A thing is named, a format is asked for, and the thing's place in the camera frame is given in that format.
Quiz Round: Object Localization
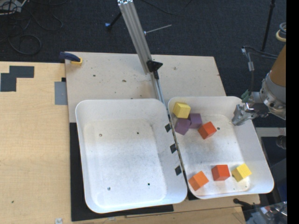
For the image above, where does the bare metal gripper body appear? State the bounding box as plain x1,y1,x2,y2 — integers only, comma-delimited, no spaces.
243,91,286,121

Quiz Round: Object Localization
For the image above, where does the red orange cube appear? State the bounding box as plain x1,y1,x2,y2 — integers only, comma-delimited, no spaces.
211,164,231,182
197,121,218,140

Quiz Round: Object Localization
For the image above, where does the purple cube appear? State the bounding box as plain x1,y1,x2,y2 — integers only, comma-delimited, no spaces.
174,118,192,136
188,112,203,129

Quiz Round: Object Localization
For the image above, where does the white plastic tray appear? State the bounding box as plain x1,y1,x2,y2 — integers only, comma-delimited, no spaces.
75,98,188,214
167,96,275,200

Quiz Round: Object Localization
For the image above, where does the yellow cube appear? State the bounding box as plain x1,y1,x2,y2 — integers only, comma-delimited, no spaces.
172,101,192,119
231,163,253,182

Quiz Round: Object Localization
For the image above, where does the pale wood board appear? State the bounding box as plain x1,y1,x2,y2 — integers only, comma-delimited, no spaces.
64,52,260,217

